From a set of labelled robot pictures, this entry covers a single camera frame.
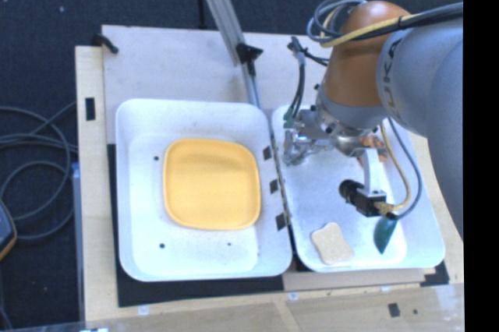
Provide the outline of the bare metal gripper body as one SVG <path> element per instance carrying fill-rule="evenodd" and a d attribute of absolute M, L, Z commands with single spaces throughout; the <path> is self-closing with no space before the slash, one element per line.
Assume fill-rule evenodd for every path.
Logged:
<path fill-rule="evenodd" d="M 346 157 L 361 157 L 365 150 L 377 149 L 377 136 L 371 130 L 350 128 L 316 107 L 301 109 L 291 116 L 290 129 L 298 148 L 300 142 L 322 140 L 322 151 L 336 150 Z"/>

